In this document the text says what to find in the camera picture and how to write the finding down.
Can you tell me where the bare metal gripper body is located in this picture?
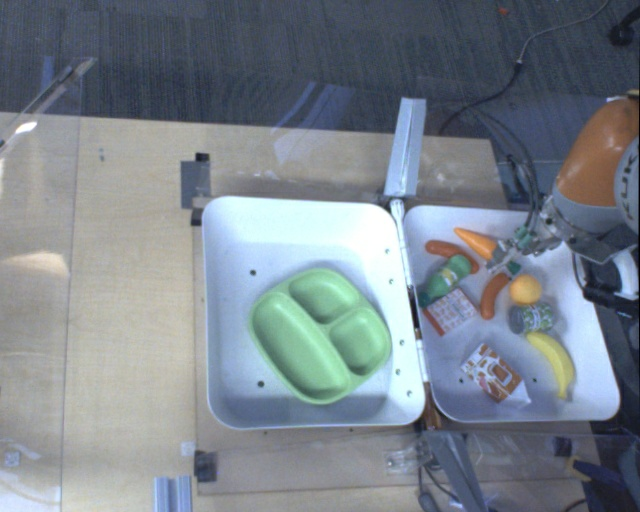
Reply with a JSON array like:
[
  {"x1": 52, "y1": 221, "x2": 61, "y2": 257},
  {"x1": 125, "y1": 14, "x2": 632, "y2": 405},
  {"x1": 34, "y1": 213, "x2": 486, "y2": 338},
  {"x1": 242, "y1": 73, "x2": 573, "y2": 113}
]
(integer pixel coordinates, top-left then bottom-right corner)
[{"x1": 505, "y1": 198, "x2": 576, "y2": 257}]

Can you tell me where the orange carrot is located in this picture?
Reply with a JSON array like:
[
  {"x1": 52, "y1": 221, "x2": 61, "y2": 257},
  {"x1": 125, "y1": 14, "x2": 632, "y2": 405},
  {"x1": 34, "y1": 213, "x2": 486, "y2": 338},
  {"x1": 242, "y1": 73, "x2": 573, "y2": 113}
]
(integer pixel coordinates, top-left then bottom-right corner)
[{"x1": 453, "y1": 227, "x2": 499, "y2": 261}]

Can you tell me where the red sausage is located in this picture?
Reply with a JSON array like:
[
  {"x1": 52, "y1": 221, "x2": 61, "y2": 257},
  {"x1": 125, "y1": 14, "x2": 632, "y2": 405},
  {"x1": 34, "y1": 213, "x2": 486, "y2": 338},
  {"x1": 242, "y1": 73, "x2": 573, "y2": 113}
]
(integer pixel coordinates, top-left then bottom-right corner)
[
  {"x1": 424, "y1": 239, "x2": 480, "y2": 274},
  {"x1": 479, "y1": 272, "x2": 512, "y2": 321}
]

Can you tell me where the orange fruit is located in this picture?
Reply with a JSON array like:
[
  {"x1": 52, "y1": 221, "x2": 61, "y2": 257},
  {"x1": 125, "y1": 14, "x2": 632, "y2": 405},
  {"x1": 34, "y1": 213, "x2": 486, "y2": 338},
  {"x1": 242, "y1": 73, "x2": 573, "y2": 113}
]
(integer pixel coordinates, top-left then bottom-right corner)
[{"x1": 508, "y1": 273, "x2": 544, "y2": 307}]

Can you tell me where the green bottle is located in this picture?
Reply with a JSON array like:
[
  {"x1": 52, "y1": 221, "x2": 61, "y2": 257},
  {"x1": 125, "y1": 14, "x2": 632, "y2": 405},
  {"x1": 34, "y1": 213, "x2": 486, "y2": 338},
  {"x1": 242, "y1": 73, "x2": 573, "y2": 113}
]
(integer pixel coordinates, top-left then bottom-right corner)
[{"x1": 417, "y1": 253, "x2": 473, "y2": 308}]

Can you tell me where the green can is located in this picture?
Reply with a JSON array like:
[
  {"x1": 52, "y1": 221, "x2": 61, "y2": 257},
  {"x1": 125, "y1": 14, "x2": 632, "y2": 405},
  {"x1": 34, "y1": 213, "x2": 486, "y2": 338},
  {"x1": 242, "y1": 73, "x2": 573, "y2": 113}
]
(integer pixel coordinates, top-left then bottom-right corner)
[{"x1": 508, "y1": 302, "x2": 555, "y2": 335}]

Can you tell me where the orange and white carton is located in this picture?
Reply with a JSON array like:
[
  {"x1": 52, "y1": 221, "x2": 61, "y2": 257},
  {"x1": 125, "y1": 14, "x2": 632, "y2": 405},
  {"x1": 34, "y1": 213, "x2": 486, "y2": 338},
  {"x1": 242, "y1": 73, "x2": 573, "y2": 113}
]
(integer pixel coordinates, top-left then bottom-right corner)
[{"x1": 423, "y1": 287, "x2": 479, "y2": 337}]

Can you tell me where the yellow banana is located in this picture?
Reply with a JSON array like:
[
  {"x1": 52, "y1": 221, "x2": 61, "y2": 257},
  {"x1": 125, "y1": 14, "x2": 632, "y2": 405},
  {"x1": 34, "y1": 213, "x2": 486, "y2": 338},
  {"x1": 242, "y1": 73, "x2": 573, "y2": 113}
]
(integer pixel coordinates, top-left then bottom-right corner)
[{"x1": 525, "y1": 330, "x2": 576, "y2": 400}]

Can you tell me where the brown and white carton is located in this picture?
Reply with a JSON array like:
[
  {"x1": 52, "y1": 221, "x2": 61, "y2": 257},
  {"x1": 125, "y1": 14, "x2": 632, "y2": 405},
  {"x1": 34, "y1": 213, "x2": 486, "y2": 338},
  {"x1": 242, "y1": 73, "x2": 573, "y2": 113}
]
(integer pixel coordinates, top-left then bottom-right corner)
[{"x1": 459, "y1": 342, "x2": 533, "y2": 405}]

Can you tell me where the white plastic tray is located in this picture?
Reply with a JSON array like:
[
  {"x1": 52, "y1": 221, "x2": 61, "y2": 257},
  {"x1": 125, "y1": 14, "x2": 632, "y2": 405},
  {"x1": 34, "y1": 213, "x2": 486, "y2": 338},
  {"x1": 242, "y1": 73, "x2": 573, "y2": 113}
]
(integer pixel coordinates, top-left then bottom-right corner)
[
  {"x1": 201, "y1": 194, "x2": 427, "y2": 431},
  {"x1": 402, "y1": 203, "x2": 622, "y2": 424}
]

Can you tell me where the green divided plate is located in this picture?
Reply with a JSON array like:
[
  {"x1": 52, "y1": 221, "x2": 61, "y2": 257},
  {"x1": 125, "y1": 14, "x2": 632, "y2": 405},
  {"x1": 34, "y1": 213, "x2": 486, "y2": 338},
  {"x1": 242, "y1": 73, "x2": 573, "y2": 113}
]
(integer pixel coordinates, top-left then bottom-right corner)
[{"x1": 248, "y1": 267, "x2": 393, "y2": 405}]

